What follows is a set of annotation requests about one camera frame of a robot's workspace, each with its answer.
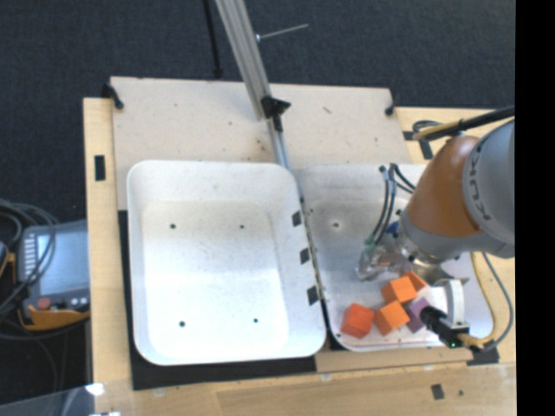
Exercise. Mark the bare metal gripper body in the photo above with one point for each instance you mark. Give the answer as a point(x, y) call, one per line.
point(405, 259)

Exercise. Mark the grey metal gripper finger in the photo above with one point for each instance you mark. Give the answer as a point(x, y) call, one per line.
point(367, 271)
point(372, 256)

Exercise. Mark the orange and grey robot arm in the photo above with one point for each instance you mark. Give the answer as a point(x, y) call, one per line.
point(451, 197)

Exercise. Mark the orange cube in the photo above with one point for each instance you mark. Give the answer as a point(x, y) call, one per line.
point(391, 317)
point(399, 289)
point(357, 320)
point(417, 281)

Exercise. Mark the white plastic tray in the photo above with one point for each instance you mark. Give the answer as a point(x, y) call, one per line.
point(342, 258)
point(217, 267)

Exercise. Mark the purple cube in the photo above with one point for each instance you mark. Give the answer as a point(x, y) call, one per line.
point(417, 314)

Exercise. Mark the pale wood board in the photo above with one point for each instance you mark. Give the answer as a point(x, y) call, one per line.
point(195, 119)

